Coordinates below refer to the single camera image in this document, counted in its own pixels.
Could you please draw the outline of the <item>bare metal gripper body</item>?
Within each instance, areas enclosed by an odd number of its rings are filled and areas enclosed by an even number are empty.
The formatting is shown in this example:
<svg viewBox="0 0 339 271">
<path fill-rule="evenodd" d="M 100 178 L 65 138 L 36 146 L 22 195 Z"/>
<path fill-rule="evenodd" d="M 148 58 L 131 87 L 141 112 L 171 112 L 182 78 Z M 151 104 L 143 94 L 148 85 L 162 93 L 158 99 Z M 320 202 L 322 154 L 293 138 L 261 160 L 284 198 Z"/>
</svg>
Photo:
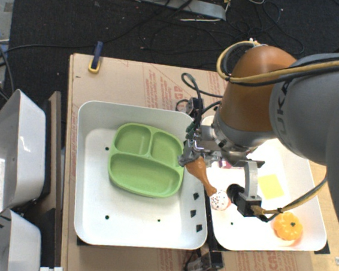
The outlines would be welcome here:
<svg viewBox="0 0 339 271">
<path fill-rule="evenodd" d="M 186 130 L 185 145 L 192 146 L 194 150 L 200 153 L 200 156 L 205 151 L 219 151 L 220 160 L 225 160 L 231 166 L 236 167 L 242 166 L 242 162 L 248 160 L 248 155 L 256 149 L 256 147 L 249 148 L 233 144 L 225 138 L 217 139 L 212 127 L 200 125 L 195 128 L 193 124 Z"/>
</svg>

